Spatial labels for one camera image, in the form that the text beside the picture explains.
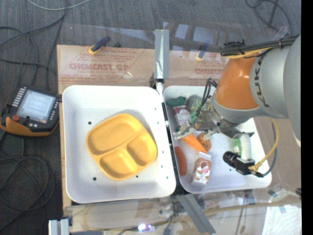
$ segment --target gray floor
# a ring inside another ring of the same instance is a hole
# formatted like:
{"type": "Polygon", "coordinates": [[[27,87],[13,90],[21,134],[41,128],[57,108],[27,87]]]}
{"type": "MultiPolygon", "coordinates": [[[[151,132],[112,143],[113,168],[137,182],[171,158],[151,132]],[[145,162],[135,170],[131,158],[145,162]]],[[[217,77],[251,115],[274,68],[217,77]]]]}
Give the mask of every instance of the gray floor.
{"type": "MultiPolygon", "coordinates": [[[[65,6],[64,0],[30,1],[50,9],[65,6]]],[[[67,1],[68,6],[73,6],[86,0],[67,1]]],[[[0,106],[5,105],[18,84],[32,83],[38,88],[57,92],[56,44],[89,46],[103,34],[118,31],[124,32],[124,37],[116,38],[112,34],[108,46],[120,42],[122,47],[154,48],[152,32],[166,28],[170,30],[171,49],[193,51],[208,41],[208,51],[219,52],[228,42],[244,39],[246,45],[250,45],[277,39],[281,29],[287,30],[285,37],[301,34],[301,0],[278,0],[270,25],[275,0],[246,1],[250,6],[245,0],[93,0],[69,8],[58,23],[34,30],[52,24],[61,18],[64,10],[42,9],[25,0],[0,0],[0,106]],[[19,32],[27,31],[32,31],[29,37],[38,54],[33,46],[28,45],[25,34],[9,41],[19,32]],[[35,65],[20,66],[24,56],[24,62],[40,63],[50,68],[47,71],[39,66],[36,72],[35,65]]],[[[24,138],[23,142],[24,149],[21,137],[5,135],[0,141],[0,158],[22,154],[42,158],[51,170],[49,184],[40,201],[34,205],[38,208],[29,212],[22,209],[31,208],[29,205],[37,196],[32,195],[32,190],[40,191],[33,181],[19,171],[5,187],[1,186],[0,233],[47,234],[48,220],[60,219],[63,215],[60,132],[56,129],[47,137],[24,138]],[[48,203],[40,207],[45,199],[49,199],[48,203]],[[18,207],[17,210],[8,207],[8,203],[18,207]]],[[[0,182],[12,168],[12,162],[1,167],[0,182]]],[[[43,172],[44,167],[39,166],[33,173],[40,177],[43,172]]],[[[299,176],[291,177],[291,180],[293,187],[299,187],[295,183],[299,176]]],[[[43,185],[44,176],[38,181],[43,185]]]]}

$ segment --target yellow divided plate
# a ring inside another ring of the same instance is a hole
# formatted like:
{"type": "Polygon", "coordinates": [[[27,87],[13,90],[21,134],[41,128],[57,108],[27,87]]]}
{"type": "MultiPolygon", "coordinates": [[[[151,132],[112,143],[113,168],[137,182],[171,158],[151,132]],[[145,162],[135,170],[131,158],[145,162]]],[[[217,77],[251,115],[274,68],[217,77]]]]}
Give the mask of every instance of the yellow divided plate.
{"type": "Polygon", "coordinates": [[[100,169],[114,180],[125,180],[150,165],[157,145],[134,116],[117,114],[93,127],[86,146],[100,169]]]}

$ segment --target emergency stop button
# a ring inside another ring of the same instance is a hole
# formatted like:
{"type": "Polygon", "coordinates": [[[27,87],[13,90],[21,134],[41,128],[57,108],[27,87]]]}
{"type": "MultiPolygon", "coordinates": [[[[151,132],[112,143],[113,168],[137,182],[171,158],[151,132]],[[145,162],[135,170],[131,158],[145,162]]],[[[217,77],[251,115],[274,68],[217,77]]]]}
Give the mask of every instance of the emergency stop button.
{"type": "Polygon", "coordinates": [[[13,115],[12,120],[18,122],[20,120],[20,117],[18,115],[13,115]]]}

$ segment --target white cable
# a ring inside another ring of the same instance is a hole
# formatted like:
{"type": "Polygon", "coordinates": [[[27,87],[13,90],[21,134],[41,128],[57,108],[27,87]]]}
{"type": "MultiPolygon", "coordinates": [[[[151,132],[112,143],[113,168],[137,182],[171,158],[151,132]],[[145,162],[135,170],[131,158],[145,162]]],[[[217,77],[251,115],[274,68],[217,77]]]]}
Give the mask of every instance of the white cable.
{"type": "Polygon", "coordinates": [[[86,3],[86,2],[93,1],[93,0],[86,0],[86,1],[83,1],[83,2],[78,3],[78,4],[76,4],[76,5],[72,5],[72,6],[70,6],[70,7],[67,7],[67,8],[64,7],[64,8],[58,8],[58,9],[45,8],[45,7],[42,7],[42,6],[40,6],[40,5],[38,5],[38,4],[34,3],[34,2],[32,2],[32,1],[30,1],[30,0],[27,0],[27,1],[28,1],[29,3],[31,3],[31,4],[33,4],[34,6],[41,8],[41,9],[57,11],[57,10],[71,9],[71,8],[77,7],[77,6],[79,6],[79,5],[82,5],[82,4],[86,3]]]}

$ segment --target yellow cable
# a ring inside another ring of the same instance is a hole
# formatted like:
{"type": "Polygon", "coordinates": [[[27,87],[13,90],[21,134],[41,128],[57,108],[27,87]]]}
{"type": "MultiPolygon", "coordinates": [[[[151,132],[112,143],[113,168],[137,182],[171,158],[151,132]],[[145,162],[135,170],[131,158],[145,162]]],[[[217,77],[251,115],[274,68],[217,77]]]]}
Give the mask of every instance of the yellow cable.
{"type": "Polygon", "coordinates": [[[268,154],[267,154],[265,157],[263,157],[263,158],[262,158],[258,163],[256,163],[255,165],[249,166],[249,169],[250,169],[251,171],[255,172],[255,173],[258,171],[258,169],[259,169],[259,167],[262,165],[262,163],[263,163],[266,159],[268,159],[268,157],[275,151],[275,149],[276,149],[276,147],[277,147],[277,144],[278,144],[278,140],[279,140],[278,126],[277,126],[276,122],[274,121],[274,119],[270,118],[270,121],[271,121],[271,122],[273,123],[273,125],[274,125],[274,132],[275,132],[275,134],[276,134],[276,140],[275,140],[275,143],[274,143],[272,149],[268,152],[268,154]]]}
{"type": "Polygon", "coordinates": [[[266,49],[270,49],[272,47],[268,47],[268,48],[263,48],[263,49],[256,49],[256,50],[250,50],[250,51],[246,51],[244,54],[241,54],[241,55],[230,55],[230,56],[226,56],[228,58],[241,58],[241,57],[247,57],[247,56],[250,56],[254,53],[257,53],[257,52],[260,52],[260,51],[263,51],[263,50],[266,50],[266,49]]]}

